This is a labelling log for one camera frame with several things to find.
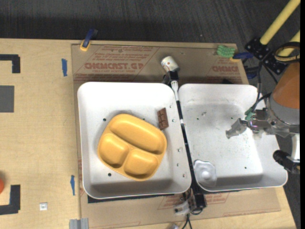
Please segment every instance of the gray square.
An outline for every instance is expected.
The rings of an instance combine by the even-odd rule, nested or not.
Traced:
[[[0,113],[14,112],[15,86],[0,86]]]

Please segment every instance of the yellow pole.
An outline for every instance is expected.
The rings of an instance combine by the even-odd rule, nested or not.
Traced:
[[[301,30],[290,40],[291,42],[300,42]],[[278,54],[279,56],[289,56],[293,52],[293,48],[286,48]]]
[[[301,0],[290,0],[284,7],[282,12],[277,16],[275,21],[270,25],[265,34],[261,37],[260,43],[262,45],[267,45],[282,25],[286,22],[293,11],[299,6]]]

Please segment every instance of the wooden surface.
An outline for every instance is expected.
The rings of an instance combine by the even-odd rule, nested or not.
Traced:
[[[70,185],[71,175],[78,184],[72,43],[79,41],[0,39],[1,54],[21,57],[20,74],[11,73],[10,62],[0,61],[0,84],[15,86],[14,113],[0,113],[0,175],[8,186],[21,185],[21,209],[18,214],[1,215],[1,229],[69,228],[70,219],[81,217],[78,186],[73,196]],[[66,77],[61,59],[68,61]],[[1,205],[8,202],[5,189]],[[284,190],[276,191],[280,212],[197,220],[192,222],[193,228],[295,228]],[[48,203],[47,211],[39,210],[42,202]],[[139,228],[168,227],[159,224]]]

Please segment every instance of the yellow plate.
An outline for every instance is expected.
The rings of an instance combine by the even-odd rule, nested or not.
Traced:
[[[135,116],[119,114],[106,126],[97,153],[112,170],[144,181],[157,171],[166,146],[166,137],[158,128]]]

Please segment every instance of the black floor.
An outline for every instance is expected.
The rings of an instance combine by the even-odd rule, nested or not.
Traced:
[[[0,0],[0,37],[83,39],[89,28],[98,39],[161,42],[231,42],[242,52],[261,36],[289,0]],[[289,41],[300,29],[300,7],[269,46]],[[249,67],[257,61],[247,62]],[[264,91],[274,84],[262,72]],[[281,140],[281,146],[289,142]],[[285,185],[301,228],[300,176]]]

